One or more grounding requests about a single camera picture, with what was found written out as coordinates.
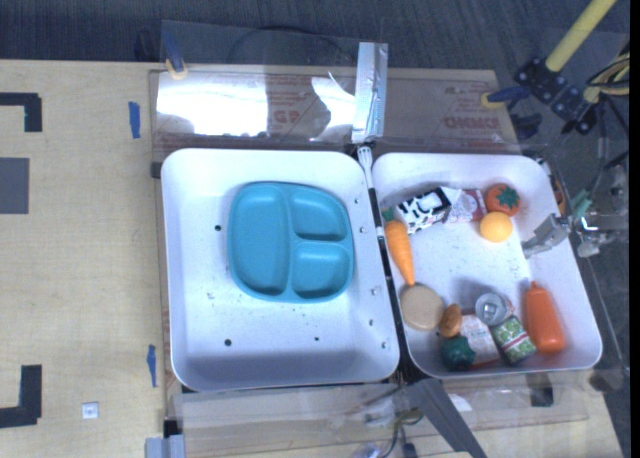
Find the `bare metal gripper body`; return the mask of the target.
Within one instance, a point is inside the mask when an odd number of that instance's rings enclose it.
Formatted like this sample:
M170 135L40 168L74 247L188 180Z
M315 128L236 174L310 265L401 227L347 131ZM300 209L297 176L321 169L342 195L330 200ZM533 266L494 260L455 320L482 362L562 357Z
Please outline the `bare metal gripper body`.
M628 240L628 216L588 212L570 217L570 227L580 245L604 246Z

